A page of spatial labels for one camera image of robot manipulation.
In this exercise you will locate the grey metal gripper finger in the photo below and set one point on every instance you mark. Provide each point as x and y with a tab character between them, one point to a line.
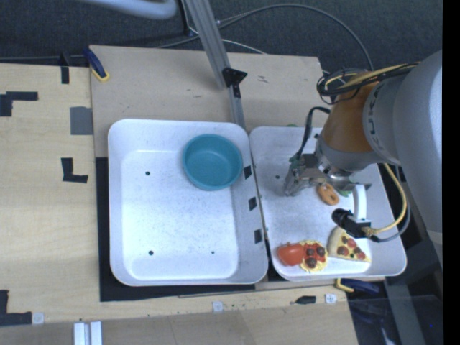
301	187
290	188

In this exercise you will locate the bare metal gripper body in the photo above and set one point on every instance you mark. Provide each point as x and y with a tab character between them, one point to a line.
309	169

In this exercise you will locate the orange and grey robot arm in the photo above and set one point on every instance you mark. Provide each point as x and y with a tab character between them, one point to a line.
413	128

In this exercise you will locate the brown pretzel biscuit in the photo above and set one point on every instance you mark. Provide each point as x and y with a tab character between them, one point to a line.
325	196

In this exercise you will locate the white plastic tray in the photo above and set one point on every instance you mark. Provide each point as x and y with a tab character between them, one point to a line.
302	217
172	221

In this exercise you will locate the green toy food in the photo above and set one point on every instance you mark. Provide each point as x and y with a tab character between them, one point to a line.
345	193

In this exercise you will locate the red rounded toy food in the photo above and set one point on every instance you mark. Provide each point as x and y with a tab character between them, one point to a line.
289	254

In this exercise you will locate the round yellow pizza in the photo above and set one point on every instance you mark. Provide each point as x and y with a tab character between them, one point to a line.
314	259

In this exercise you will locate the pizza slice with red toppings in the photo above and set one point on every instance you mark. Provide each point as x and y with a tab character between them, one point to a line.
341	248

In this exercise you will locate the teal bowl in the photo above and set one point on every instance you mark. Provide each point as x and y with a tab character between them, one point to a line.
212	164

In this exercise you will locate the pale wood board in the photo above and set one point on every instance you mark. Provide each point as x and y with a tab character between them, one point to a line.
161	85

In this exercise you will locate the black cylinder on white bracket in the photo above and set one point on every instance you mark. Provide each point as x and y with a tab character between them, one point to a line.
350	221

